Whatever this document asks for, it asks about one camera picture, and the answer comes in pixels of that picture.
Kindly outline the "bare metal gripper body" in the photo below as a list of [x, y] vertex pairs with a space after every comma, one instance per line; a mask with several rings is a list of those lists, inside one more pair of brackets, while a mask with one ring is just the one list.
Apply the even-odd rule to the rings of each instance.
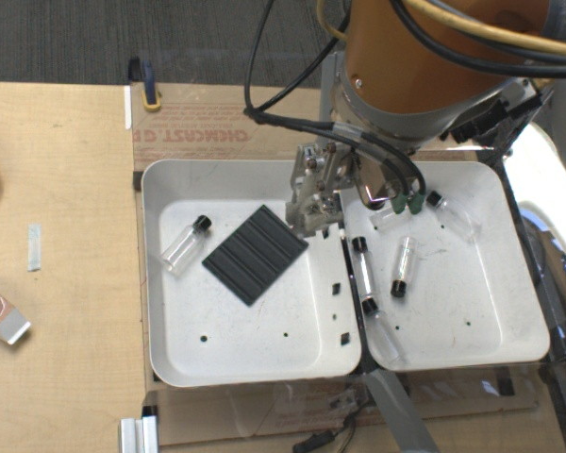
[[407, 207], [414, 195], [416, 166], [395, 143], [387, 142], [376, 127], [365, 124], [350, 111], [332, 111], [334, 130], [363, 145], [348, 144], [341, 153], [339, 176], [343, 184], [357, 188], [366, 207]]

